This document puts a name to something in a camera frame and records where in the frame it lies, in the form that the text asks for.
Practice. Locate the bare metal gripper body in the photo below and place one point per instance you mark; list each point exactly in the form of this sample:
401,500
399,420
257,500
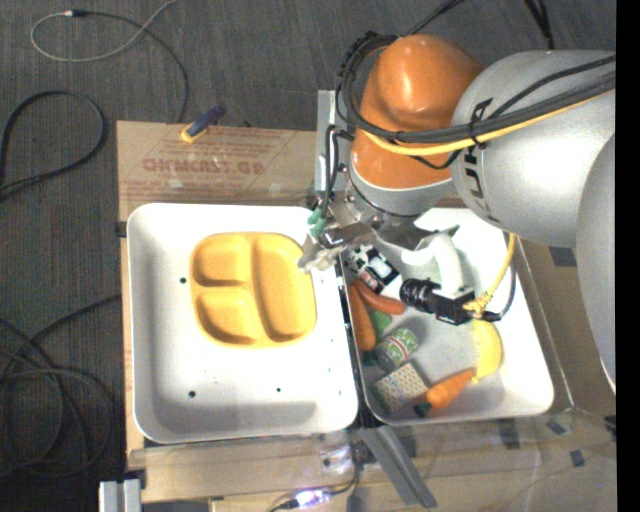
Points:
352,231

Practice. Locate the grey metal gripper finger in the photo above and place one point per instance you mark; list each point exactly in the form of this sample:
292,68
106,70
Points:
311,252
327,260

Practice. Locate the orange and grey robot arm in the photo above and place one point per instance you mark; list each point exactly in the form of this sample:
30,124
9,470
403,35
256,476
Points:
525,165

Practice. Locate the black bottle white label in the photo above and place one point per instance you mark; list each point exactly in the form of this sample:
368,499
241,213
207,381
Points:
377,267

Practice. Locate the orange divided plate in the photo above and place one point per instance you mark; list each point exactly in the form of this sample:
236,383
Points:
277,285

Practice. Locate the orange-red toy sausage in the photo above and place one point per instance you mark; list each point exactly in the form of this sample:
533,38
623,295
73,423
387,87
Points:
382,302

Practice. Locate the orange toy carrot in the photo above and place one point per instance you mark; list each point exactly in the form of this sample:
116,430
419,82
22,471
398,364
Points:
363,325
447,390

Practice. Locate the green small can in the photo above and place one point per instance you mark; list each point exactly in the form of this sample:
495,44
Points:
397,347

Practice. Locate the brown cardboard board red print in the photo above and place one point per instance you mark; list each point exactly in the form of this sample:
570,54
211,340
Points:
210,167

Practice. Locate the green patterned small carton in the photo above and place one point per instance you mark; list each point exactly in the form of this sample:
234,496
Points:
402,387

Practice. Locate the white plastic tray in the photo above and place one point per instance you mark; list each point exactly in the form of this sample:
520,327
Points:
520,370
170,310

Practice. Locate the yellow banana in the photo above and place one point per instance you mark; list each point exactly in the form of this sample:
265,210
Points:
489,350

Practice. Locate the black cylinder on white bracket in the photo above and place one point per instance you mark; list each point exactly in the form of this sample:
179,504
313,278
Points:
440,297

